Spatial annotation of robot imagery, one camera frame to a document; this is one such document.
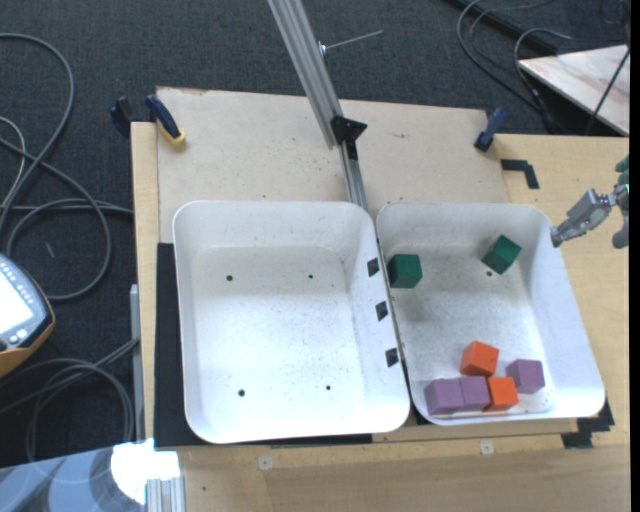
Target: white plastic bin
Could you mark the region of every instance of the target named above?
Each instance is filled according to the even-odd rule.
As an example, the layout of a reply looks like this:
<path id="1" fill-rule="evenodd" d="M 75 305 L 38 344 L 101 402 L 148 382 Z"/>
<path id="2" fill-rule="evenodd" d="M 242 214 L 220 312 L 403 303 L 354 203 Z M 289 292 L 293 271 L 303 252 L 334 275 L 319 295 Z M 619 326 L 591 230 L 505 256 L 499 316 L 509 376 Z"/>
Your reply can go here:
<path id="1" fill-rule="evenodd" d="M 420 257 L 415 288 L 390 290 L 413 403 L 441 425 L 586 417 L 604 404 L 604 386 L 551 222 L 515 204 L 393 203 L 378 214 L 380 248 Z M 499 235 L 521 247 L 502 275 L 481 260 Z M 424 388 L 459 377 L 464 348 L 500 350 L 496 375 L 515 359 L 543 363 L 546 386 L 504 412 L 429 414 Z"/>
<path id="2" fill-rule="evenodd" d="M 237 443 L 403 424 L 409 393 L 364 210 L 196 201 L 176 213 L 173 235 L 195 434 Z"/>

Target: purple cube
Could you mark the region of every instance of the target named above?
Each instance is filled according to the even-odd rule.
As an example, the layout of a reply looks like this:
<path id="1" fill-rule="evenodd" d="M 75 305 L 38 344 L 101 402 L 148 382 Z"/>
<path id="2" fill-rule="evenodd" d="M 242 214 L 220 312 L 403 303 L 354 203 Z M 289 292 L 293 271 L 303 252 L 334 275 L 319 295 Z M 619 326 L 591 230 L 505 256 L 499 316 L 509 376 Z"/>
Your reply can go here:
<path id="1" fill-rule="evenodd" d="M 424 389 L 429 414 L 453 414 L 464 406 L 460 379 L 436 379 Z"/>
<path id="2" fill-rule="evenodd" d="M 516 359 L 507 365 L 506 373 L 513 377 L 518 393 L 529 395 L 545 385 L 542 363 L 535 359 Z"/>
<path id="3" fill-rule="evenodd" d="M 487 379 L 482 375 L 460 377 L 464 407 L 461 411 L 481 411 L 491 403 Z"/>

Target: cube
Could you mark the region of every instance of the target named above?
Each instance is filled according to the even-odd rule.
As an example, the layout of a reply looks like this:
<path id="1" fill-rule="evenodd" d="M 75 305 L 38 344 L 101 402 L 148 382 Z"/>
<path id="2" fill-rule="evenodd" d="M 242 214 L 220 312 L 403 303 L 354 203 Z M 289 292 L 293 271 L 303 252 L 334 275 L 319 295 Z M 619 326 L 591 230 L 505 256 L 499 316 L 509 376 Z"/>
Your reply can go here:
<path id="1" fill-rule="evenodd" d="M 482 258 L 482 263 L 498 274 L 502 274 L 515 261 L 520 249 L 518 244 L 500 235 Z"/>
<path id="2" fill-rule="evenodd" d="M 518 403 L 518 391 L 512 377 L 489 377 L 487 379 L 491 403 L 485 412 L 506 411 Z"/>
<path id="3" fill-rule="evenodd" d="M 500 351 L 481 341 L 472 341 L 462 353 L 460 373 L 463 375 L 493 375 L 498 366 Z"/>
<path id="4" fill-rule="evenodd" d="M 422 279 L 420 257 L 417 254 L 396 254 L 387 263 L 391 288 L 415 288 Z"/>
<path id="5" fill-rule="evenodd" d="M 429 414 L 453 414 L 464 406 L 460 379 L 435 379 L 424 389 Z"/>
<path id="6" fill-rule="evenodd" d="M 482 411 L 491 404 L 487 379 L 481 376 L 460 377 L 464 406 L 460 412 Z"/>
<path id="7" fill-rule="evenodd" d="M 518 393 L 529 395 L 545 386 L 542 363 L 536 359 L 516 359 L 505 373 L 513 378 Z"/>

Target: black mat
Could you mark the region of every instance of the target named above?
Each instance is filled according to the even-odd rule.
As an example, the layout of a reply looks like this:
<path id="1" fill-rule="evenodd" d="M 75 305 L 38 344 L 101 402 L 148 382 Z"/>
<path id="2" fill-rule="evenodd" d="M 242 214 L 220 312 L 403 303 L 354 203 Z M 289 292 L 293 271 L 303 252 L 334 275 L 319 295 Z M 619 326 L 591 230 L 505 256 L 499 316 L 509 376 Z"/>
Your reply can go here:
<path id="1" fill-rule="evenodd" d="M 157 447 L 207 444 L 193 433 L 184 414 L 180 316 L 173 244 L 158 244 L 153 431 Z M 371 442 L 370 434 L 270 439 L 267 445 L 356 444 Z"/>

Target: orange cube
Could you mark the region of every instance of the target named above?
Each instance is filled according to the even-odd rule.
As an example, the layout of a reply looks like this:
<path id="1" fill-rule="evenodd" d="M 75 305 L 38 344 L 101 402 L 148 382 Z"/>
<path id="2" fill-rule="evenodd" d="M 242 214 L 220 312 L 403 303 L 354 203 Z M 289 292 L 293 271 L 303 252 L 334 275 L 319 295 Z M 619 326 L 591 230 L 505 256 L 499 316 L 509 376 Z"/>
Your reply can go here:
<path id="1" fill-rule="evenodd" d="M 506 411 L 518 403 L 518 391 L 513 377 L 489 377 L 487 379 L 491 403 L 484 410 Z"/>
<path id="2" fill-rule="evenodd" d="M 493 375 L 498 366 L 499 350 L 481 341 L 472 341 L 462 353 L 460 373 L 464 375 Z"/>

